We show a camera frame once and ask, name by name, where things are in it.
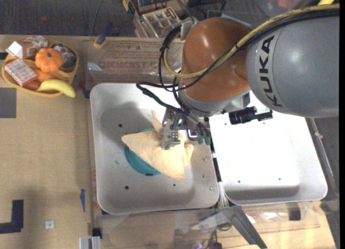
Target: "wooden table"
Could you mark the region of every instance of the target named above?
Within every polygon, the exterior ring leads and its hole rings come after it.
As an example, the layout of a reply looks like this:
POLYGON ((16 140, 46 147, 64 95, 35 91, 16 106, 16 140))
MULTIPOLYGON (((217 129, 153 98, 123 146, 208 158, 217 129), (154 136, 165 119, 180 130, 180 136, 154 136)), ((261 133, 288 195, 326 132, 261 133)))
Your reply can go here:
MULTIPOLYGON (((0 52, 4 52, 21 36, 0 35, 0 52)), ((21 232, 0 234, 1 248, 79 248, 79 238, 91 235, 95 225, 91 181, 92 152, 89 147, 89 100, 78 87, 84 79, 83 41, 91 37, 51 36, 71 45, 80 55, 81 63, 73 87, 77 96, 64 95, 42 98, 17 91, 16 117, 0 119, 0 223, 11 220, 12 201, 24 200, 24 227, 21 232), (86 210, 83 211, 80 193, 85 190, 86 210), (46 229, 45 221, 53 220, 54 228, 46 229)), ((10 87, 1 77, 0 88, 10 87)), ((0 104, 7 104, 0 99, 0 104)), ((319 227, 312 229, 263 233, 268 248, 334 249, 334 241, 325 215, 316 212, 319 227)), ((125 232, 135 238, 137 232, 125 232)), ((102 240, 102 248, 116 248, 112 241, 116 233, 102 240)), ((218 239, 223 248, 246 245, 240 237, 218 239)), ((136 248, 171 248, 143 246, 136 248)))

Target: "black square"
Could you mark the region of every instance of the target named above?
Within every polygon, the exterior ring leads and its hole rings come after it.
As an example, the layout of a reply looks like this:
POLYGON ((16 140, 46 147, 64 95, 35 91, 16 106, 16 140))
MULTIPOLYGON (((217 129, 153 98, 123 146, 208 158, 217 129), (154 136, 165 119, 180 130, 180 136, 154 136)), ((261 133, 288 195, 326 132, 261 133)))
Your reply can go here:
POLYGON ((17 89, 0 88, 0 118, 17 117, 17 89))

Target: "fruit basket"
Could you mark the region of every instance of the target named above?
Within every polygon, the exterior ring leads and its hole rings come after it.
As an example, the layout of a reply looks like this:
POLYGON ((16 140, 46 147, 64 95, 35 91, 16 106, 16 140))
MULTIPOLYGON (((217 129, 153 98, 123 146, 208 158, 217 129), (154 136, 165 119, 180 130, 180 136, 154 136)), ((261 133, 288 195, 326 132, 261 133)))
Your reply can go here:
MULTIPOLYGON (((56 45, 56 44, 62 44, 63 46, 65 46, 66 48, 68 48, 76 57, 75 59, 75 63, 72 67, 69 68, 69 70, 65 70, 63 68, 59 69, 58 71, 54 72, 54 73, 51 73, 55 79, 59 79, 59 80, 62 80, 62 81, 65 81, 66 83, 68 84, 71 84, 73 79, 74 79, 74 76, 75 76, 75 73, 78 69, 78 65, 79 65, 79 55, 78 53, 73 49, 71 48, 70 46, 60 42, 60 41, 56 41, 54 39, 50 39, 49 37, 45 37, 45 39, 48 41, 48 47, 52 47, 53 45, 56 45)), ((4 78, 4 80, 12 87, 15 87, 21 91, 24 91, 26 93, 30 93, 30 94, 33 94, 33 95, 38 95, 38 96, 43 96, 43 97, 46 97, 46 98, 54 98, 54 97, 57 97, 57 96, 60 96, 62 95, 63 93, 60 92, 60 91, 54 91, 54 90, 50 90, 50 91, 35 91, 35 90, 31 90, 31 89, 28 89, 28 88, 25 88, 25 87, 22 87, 20 86, 14 79, 13 77, 5 71, 5 65, 7 63, 9 63, 11 60, 13 59, 18 59, 17 57, 11 55, 11 54, 8 54, 6 59, 4 60, 4 64, 1 68, 1 74, 4 78)), ((37 69, 38 67, 36 66, 35 64, 35 58, 33 59, 23 59, 25 61, 25 63, 31 67, 32 69, 37 69)))

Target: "banana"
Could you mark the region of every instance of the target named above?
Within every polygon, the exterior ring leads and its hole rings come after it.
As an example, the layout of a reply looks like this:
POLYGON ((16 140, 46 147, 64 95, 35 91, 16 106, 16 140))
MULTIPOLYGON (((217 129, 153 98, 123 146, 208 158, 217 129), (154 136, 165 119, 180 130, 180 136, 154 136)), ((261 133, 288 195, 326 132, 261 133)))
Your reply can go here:
POLYGON ((62 92, 65 95, 70 96, 71 98, 75 97, 75 91, 73 87, 67 82, 60 79, 49 79, 43 81, 36 91, 41 92, 51 90, 62 92))

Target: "white square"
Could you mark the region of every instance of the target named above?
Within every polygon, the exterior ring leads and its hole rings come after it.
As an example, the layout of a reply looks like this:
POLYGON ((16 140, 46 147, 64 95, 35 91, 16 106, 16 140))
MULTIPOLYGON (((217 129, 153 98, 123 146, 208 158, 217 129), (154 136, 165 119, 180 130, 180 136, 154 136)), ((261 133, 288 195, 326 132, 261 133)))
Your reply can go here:
POLYGON ((54 228, 54 220, 46 220, 45 221, 45 228, 46 229, 53 229, 54 228))

